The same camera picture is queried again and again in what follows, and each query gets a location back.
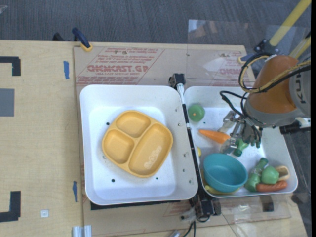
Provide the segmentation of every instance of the gray square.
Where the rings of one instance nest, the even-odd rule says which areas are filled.
[[[0,89],[0,117],[14,116],[14,89]]]

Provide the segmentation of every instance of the teal bowl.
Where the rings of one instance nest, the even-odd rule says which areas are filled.
[[[204,178],[209,186],[230,193],[248,180],[248,172],[242,163],[226,154],[210,154],[203,162]]]

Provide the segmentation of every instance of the white tray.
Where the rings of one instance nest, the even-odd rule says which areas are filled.
[[[243,95],[244,91],[239,87],[206,87],[194,86],[188,88],[185,93],[185,100],[187,108],[192,104],[201,104],[205,109],[205,116],[200,122],[190,122],[192,129],[193,141],[196,147],[201,149],[200,169],[203,166],[204,158],[211,153],[219,153],[220,144],[200,135],[199,129],[217,130],[223,125],[223,118],[231,110],[228,104],[222,100],[219,92],[221,90],[231,91],[239,95]],[[240,110],[240,98],[227,95],[234,107]],[[273,193],[253,193],[246,188],[241,188],[237,192],[226,195],[210,194],[216,198],[230,198],[230,197],[246,197],[258,196],[268,194],[285,194],[292,193],[296,190],[298,185],[297,175],[284,139],[280,133],[279,128],[264,128],[262,132],[261,147],[248,146],[243,150],[240,157],[237,158],[248,170],[248,172],[258,163],[261,157],[265,157],[269,161],[269,165],[278,166],[285,165],[290,172],[290,178],[287,180],[288,186],[286,189]]]
[[[140,178],[108,160],[101,141],[126,110],[141,111],[169,128],[173,146],[159,171]],[[80,93],[85,191],[98,205],[192,198],[198,190],[180,95],[168,86],[89,85]]]

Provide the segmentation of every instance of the brown sausage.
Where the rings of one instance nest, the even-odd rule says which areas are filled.
[[[257,184],[256,190],[258,192],[276,192],[287,187],[286,181],[278,181],[276,184]]]

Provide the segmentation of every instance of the wooden table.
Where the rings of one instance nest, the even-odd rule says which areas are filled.
[[[78,45],[0,40],[0,56],[21,60],[21,76],[12,76],[11,64],[0,63],[0,89],[14,89],[14,116],[0,116],[0,213],[14,208],[10,192],[21,193],[20,217],[0,222],[0,236],[71,236],[74,226],[84,226],[74,75]],[[119,47],[122,43],[93,45]],[[176,44],[124,43],[129,45],[186,49]],[[69,63],[69,79],[64,61]],[[234,231],[240,236],[305,236],[297,205],[289,198],[287,202],[289,218],[230,226],[199,224],[197,236],[235,236]],[[134,236],[168,237],[171,232]]]

